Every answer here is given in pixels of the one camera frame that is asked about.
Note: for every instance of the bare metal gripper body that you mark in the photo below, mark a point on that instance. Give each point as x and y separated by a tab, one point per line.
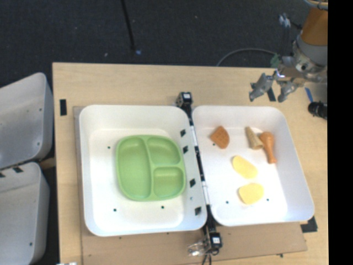
300	72

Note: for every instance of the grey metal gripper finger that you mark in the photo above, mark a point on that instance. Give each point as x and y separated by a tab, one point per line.
260	85
288	88

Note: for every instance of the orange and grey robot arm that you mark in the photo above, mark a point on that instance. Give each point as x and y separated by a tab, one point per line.
315	26

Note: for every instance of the beige ice cream cone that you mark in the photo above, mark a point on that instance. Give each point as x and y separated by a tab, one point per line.
253	139

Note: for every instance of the brown chicken drumstick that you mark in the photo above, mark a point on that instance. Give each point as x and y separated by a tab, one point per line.
268	143

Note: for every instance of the orange waffle biscuit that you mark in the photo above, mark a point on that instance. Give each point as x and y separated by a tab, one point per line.
220	138

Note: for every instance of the yellow potato slice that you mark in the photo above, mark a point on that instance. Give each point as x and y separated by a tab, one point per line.
251	193
245	167

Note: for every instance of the white plastic tray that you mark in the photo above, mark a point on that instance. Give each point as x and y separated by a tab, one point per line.
284	181
102	175

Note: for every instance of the thin black and white rod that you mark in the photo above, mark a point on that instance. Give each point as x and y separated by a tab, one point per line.
199	159

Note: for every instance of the green divided plate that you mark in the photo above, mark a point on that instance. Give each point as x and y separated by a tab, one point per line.
132	167

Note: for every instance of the black cylinder on white bracket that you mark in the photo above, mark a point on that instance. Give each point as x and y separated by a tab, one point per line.
318	110

